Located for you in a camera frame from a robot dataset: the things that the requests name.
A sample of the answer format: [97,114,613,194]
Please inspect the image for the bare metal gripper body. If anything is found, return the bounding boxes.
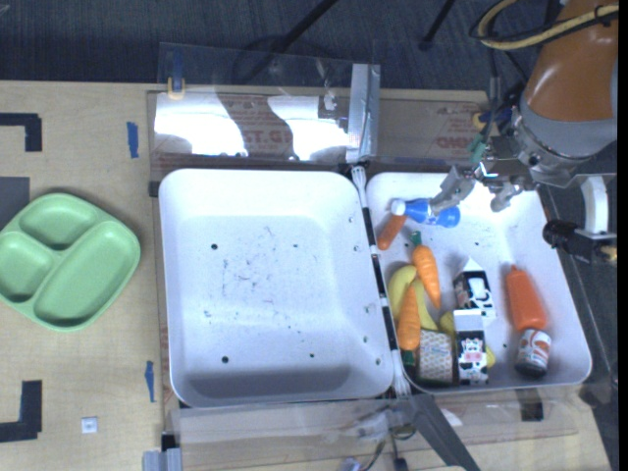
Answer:
[473,109,591,191]

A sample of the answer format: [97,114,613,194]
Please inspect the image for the blue bottle with white cap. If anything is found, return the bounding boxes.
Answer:
[390,197,462,229]

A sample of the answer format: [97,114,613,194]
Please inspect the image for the white plastic tray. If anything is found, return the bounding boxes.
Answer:
[365,171,594,394]
[157,167,396,408]

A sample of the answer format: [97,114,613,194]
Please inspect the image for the orange sausage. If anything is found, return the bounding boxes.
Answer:
[376,212,409,251]

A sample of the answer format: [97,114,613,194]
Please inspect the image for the orange carrot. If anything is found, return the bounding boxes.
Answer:
[395,285,423,366]
[410,231,443,310]

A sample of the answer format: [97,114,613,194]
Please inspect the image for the cow print milk carton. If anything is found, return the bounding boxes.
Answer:
[451,257,498,320]
[452,309,491,387]

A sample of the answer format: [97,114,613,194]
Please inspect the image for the orange bottle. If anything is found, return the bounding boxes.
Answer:
[504,263,549,333]

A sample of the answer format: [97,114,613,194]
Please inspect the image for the thin black and white rod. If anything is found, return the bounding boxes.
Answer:
[349,164,411,397]

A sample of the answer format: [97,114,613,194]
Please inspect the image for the orange and white can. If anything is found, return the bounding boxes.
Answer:
[513,327,553,377]

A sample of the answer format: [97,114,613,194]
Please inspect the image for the patterned packet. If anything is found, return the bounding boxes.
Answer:
[414,328,456,388]

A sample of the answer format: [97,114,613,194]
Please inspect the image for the green divided plate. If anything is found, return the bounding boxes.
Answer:
[0,192,142,334]

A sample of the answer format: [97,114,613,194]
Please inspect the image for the black cylinder on white bracket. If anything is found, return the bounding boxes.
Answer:
[542,176,618,265]

